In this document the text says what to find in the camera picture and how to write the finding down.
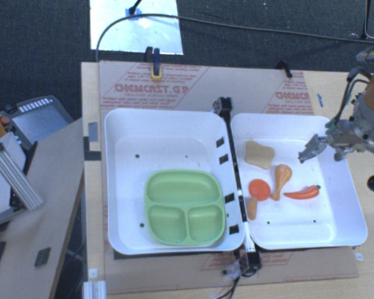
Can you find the beige toy bread slice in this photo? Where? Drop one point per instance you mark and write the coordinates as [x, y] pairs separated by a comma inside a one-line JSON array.
[[258, 154]]

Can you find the white plastic tray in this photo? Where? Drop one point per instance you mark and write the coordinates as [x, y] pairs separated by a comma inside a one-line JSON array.
[[299, 226], [162, 135]]

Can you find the green divided plate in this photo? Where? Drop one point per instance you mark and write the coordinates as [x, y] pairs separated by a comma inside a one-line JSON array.
[[180, 198]]

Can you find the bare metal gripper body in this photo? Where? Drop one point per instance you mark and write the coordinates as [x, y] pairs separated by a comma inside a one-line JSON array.
[[350, 135]]

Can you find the brown cardboard board red print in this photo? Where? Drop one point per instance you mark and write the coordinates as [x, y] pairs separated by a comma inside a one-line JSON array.
[[190, 86]]

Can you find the thin black and white rod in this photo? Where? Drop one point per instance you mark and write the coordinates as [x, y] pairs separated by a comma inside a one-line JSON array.
[[237, 173]]

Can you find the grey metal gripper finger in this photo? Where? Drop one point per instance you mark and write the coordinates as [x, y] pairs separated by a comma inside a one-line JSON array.
[[311, 149], [340, 155]]

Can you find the orange toy tomato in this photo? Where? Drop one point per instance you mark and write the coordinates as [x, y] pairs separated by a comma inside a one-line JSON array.
[[259, 189]]

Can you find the orange toy carrot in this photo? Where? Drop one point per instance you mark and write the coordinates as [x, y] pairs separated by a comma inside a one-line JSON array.
[[303, 193]]

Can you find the tan toy chicken drumstick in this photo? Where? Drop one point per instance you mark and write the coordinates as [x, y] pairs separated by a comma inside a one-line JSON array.
[[282, 176]]

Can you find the tan toy sausage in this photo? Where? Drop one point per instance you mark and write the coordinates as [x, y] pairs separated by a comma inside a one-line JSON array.
[[252, 209]]

